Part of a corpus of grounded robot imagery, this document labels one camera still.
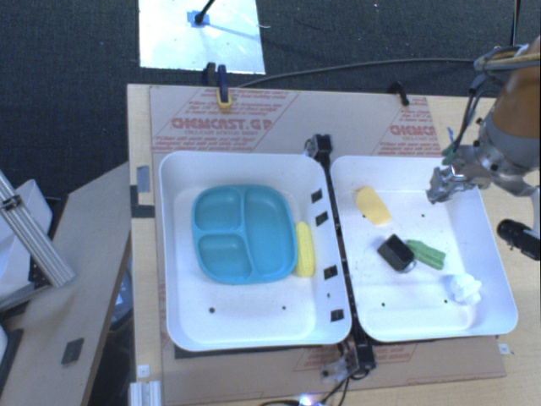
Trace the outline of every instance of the blue divided plate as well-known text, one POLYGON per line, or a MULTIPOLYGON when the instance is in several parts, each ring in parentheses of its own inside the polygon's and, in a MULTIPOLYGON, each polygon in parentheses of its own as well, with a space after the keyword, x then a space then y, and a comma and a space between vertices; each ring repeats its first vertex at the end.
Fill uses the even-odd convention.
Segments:
POLYGON ((199 266, 219 283, 267 283, 287 276, 297 263, 289 206, 261 185, 219 186, 202 192, 192 209, 199 266))

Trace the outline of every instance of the wooden table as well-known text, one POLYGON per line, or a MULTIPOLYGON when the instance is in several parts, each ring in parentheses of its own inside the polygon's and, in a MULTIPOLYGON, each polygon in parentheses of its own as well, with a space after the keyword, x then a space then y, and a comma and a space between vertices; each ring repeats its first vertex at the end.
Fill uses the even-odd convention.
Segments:
MULTIPOLYGON (((434 120, 438 140, 448 144, 447 127, 460 128, 466 98, 427 97, 434 120)), ((482 100, 478 114, 486 115, 491 100, 482 100)), ((137 185, 139 164, 151 164, 150 152, 150 98, 148 85, 132 85, 128 88, 128 117, 130 144, 130 183, 137 185)), ((477 135, 470 129, 463 143, 471 143, 477 135)), ((148 191, 140 192, 136 200, 140 206, 154 205, 154 188, 150 180, 148 191)), ((528 177, 531 184, 538 184, 538 175, 528 177)), ((503 190, 491 187, 482 192, 485 208, 492 230, 504 218, 531 224, 533 208, 529 199, 517 199, 503 190)), ((138 375, 138 381, 159 381, 161 373, 160 309, 156 274, 156 230, 152 222, 144 218, 132 221, 134 252, 134 317, 136 364, 148 365, 148 374, 138 375)), ((519 251, 511 251, 496 238, 509 283, 518 308, 519 322, 516 329, 500 338, 511 351, 504 356, 507 377, 461 381, 456 383, 417 385, 352 391, 346 405, 447 405, 461 406, 480 404, 508 405, 535 404, 541 397, 541 326, 539 299, 539 263, 529 260, 519 251)), ((337 394, 329 404, 337 404, 337 394)), ((238 406, 255 406, 262 400, 236 401, 238 406)))

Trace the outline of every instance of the yellow sponge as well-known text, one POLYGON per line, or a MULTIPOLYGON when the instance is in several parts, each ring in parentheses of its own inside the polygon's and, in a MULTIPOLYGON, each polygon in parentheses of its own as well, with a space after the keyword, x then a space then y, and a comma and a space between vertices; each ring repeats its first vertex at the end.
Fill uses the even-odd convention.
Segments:
POLYGON ((369 186, 362 187, 357 192, 355 204, 363 215, 376 226, 391 220, 391 213, 387 206, 369 186))
POLYGON ((314 244, 312 233, 306 222, 295 224, 297 235, 297 275, 300 277, 312 277, 315 272, 314 244))

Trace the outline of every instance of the robotic hand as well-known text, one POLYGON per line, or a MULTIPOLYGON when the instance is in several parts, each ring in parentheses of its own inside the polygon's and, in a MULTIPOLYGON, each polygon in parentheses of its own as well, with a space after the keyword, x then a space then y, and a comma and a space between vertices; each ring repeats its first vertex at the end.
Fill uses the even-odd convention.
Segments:
POLYGON ((538 37, 526 47, 496 49, 478 60, 474 67, 480 75, 470 88, 460 134, 444 150, 443 165, 436 168, 427 196, 432 203, 449 200, 457 191, 485 189, 494 183, 517 197, 529 196, 533 202, 532 228, 504 220, 498 234, 509 245, 539 260, 539 187, 527 184, 523 177, 539 169, 539 45, 538 37), (485 119, 473 145, 460 145, 484 85, 499 81, 495 74, 513 71, 485 119))

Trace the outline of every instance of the white square panel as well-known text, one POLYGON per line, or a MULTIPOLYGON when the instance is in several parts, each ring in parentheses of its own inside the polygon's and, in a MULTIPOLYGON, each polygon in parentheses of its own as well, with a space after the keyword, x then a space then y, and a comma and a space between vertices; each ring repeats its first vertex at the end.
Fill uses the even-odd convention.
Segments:
POLYGON ((193 16, 208 1, 139 0, 141 67, 202 70, 214 62, 228 72, 264 74, 255 0, 215 0, 196 26, 193 16))

